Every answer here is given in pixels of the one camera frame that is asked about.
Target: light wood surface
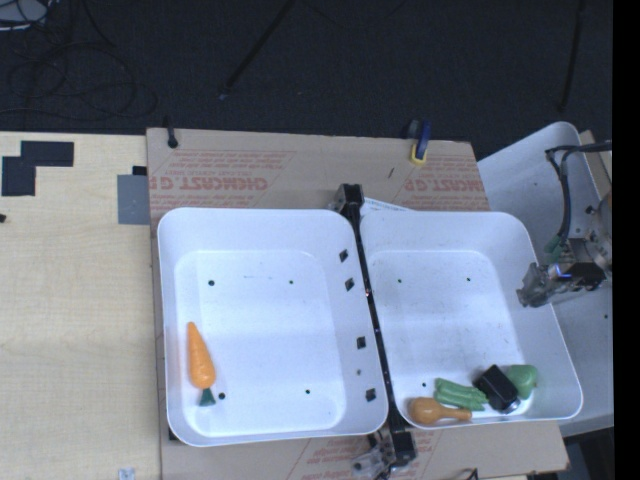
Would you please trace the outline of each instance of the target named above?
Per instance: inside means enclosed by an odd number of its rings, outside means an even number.
[[[0,133],[75,142],[37,168],[36,196],[0,197],[0,478],[160,477],[148,226],[118,224],[117,175],[143,136]]]

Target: white tray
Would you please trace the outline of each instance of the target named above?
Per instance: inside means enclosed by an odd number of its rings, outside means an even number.
[[[388,402],[346,219],[329,210],[181,208],[161,219],[158,245],[167,416],[181,441],[367,434],[383,425]],[[198,406],[188,378],[189,321],[217,370],[213,406]]]
[[[497,364],[532,364],[538,384],[508,415],[486,406],[468,422],[566,419],[582,406],[578,382],[551,304],[524,308],[516,289],[535,261],[515,217],[499,212],[376,211],[361,223],[371,286],[398,409],[433,396],[442,377],[471,385]]]

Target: orange carrot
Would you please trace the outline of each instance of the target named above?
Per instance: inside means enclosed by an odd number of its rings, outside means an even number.
[[[189,343],[189,377],[194,386],[202,389],[200,405],[216,403],[211,386],[216,381],[216,369],[211,361],[207,345],[196,324],[187,324],[187,338]]]

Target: robotic end effector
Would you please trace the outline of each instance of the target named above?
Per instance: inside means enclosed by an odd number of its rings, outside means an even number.
[[[611,192],[592,215],[588,231],[581,238],[562,239],[556,235],[545,247],[548,262],[531,263],[516,290],[523,306],[539,307],[554,296],[565,292],[595,290],[603,281],[612,282],[612,210]]]

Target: yellow clip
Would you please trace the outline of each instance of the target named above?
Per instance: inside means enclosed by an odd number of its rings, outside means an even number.
[[[411,158],[409,160],[411,160],[412,164],[415,165],[424,165],[425,162],[427,161],[427,152],[424,152],[424,157],[423,158],[417,158],[416,157],[416,146],[417,144],[414,144],[413,146],[411,146]]]

